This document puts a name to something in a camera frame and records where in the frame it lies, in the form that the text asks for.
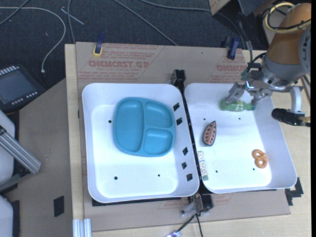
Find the black cable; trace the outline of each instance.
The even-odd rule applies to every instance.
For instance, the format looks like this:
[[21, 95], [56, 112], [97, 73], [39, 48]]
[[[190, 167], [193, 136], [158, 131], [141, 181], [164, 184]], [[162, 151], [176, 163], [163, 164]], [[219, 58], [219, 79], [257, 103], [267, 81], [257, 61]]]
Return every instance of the black cable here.
[[307, 83], [307, 85], [309, 87], [311, 87], [311, 81], [308, 79], [307, 75], [303, 75], [303, 79], [305, 80], [305, 82]]
[[265, 49], [269, 48], [269, 43], [267, 40], [265, 29], [263, 27], [263, 21], [268, 10], [270, 10], [270, 8], [265, 9], [260, 15], [256, 17], [258, 31], [257, 35], [259, 36], [258, 39], [264, 45]]
[[201, 223], [198, 219], [198, 214], [196, 214], [196, 217], [197, 217], [197, 223], [198, 223], [198, 228], [199, 228], [199, 233], [201, 234], [201, 237], [203, 237], [203, 233], [202, 233], [202, 227], [201, 227]]
[[284, 15], [284, 16], [286, 15], [286, 13], [285, 13], [284, 11], [281, 11], [279, 8], [276, 8], [275, 11], [281, 13], [281, 14]]
[[266, 52], [257, 55], [251, 62], [255, 62], [258, 59], [262, 59], [266, 55]]
[[[276, 7], [277, 5], [273, 5], [273, 6], [271, 6], [270, 8], [269, 8], [269, 12], [268, 12], [268, 15], [267, 15], [267, 23], [268, 23], [268, 26], [269, 27], [271, 27], [272, 29], [274, 29], [274, 30], [289, 30], [289, 29], [293, 29], [293, 28], [299, 28], [301, 25], [303, 25], [303, 24], [305, 24], [305, 23], [307, 23], [307, 22], [310, 22], [312, 19], [308, 19], [308, 20], [306, 20], [306, 21], [301, 21], [299, 24], [295, 24], [295, 25], [292, 25], [292, 26], [287, 26], [287, 27], [274, 27], [274, 26], [272, 26], [271, 24], [270, 24], [270, 16], [272, 15], [272, 13], [271, 13], [271, 9], [272, 8], [275, 8], [275, 10], [274, 11], [276, 11], [277, 9], [278, 9], [278, 7]], [[289, 7], [289, 8], [292, 8], [292, 6], [290, 6], [290, 5], [282, 5], [282, 6], [284, 6], [284, 7]]]
[[246, 15], [242, 12], [239, 12], [237, 16], [238, 16], [238, 22], [239, 22], [238, 25], [240, 27], [241, 33], [245, 34], [247, 49], [252, 50], [252, 41], [255, 39], [258, 42], [260, 42], [260, 40], [257, 37], [257, 34], [255, 34], [256, 32], [253, 29], [252, 25], [249, 23], [248, 17], [246, 17]]
[[188, 221], [186, 221], [176, 232], [181, 231], [182, 229], [184, 229], [196, 216], [196, 214], [194, 214]]
[[216, 15], [220, 15], [221, 17], [225, 18], [225, 19], [235, 28], [235, 30], [237, 31], [237, 33], [238, 33], [238, 35], [239, 35], [239, 37], [240, 37], [240, 40], [241, 40], [241, 43], [242, 43], [242, 49], [246, 49], [246, 44], [245, 44], [245, 41], [244, 41], [244, 39], [243, 39], [243, 36], [242, 36], [242, 34], [241, 34], [239, 28], [233, 23], [233, 21], [230, 20], [228, 17], [226, 17], [226, 16], [225, 16], [224, 14], [222, 14], [222, 13], [217, 12]]
[[249, 50], [249, 53], [250, 53], [250, 62], [253, 62], [253, 60], [252, 60], [252, 50]]

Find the wooden table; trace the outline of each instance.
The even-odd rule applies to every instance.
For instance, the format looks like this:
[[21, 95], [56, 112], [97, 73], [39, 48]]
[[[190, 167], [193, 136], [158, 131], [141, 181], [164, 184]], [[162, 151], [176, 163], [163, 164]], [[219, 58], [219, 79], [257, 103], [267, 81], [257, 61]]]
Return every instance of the wooden table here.
[[[78, 88], [76, 67], [76, 46], [65, 45], [66, 81], [68, 99], [68, 122], [70, 143], [70, 167], [73, 219], [83, 220], [83, 194], [82, 172], [80, 157], [80, 134], [78, 119]], [[275, 107], [286, 108], [291, 99], [287, 94], [274, 93]], [[310, 116], [310, 103], [302, 93], [302, 111]], [[304, 194], [294, 198], [294, 205], [290, 207], [289, 215], [270, 216], [260, 218], [246, 218], [225, 221], [202, 222], [202, 232], [205, 237], [244, 237], [244, 236], [311, 236], [311, 130], [307, 127], [293, 127], [281, 124], [289, 151], [291, 153], [297, 176], [300, 178]], [[178, 229], [181, 225], [167, 225], [150, 228], [134, 228], [115, 231], [93, 232], [94, 237], [163, 237]], [[186, 226], [182, 231], [183, 236], [199, 236], [196, 221]]]

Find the black bracket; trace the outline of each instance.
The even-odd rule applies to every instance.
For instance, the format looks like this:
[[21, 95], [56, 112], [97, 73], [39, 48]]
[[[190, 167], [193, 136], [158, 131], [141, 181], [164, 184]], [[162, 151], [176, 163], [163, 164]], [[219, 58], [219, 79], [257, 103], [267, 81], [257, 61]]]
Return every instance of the black bracket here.
[[287, 199], [288, 205], [293, 205], [293, 198], [300, 198], [302, 194], [304, 194], [300, 178], [297, 178], [296, 184], [295, 184], [295, 189], [290, 190], [290, 189], [285, 189], [285, 196]]
[[20, 201], [11, 202], [13, 208], [13, 231], [12, 237], [20, 236]]
[[208, 212], [213, 208], [213, 201], [211, 194], [201, 194], [203, 209], [200, 212]]
[[184, 81], [186, 78], [187, 77], [184, 70], [174, 70], [171, 75], [171, 84], [177, 87], [182, 95], [184, 94]]

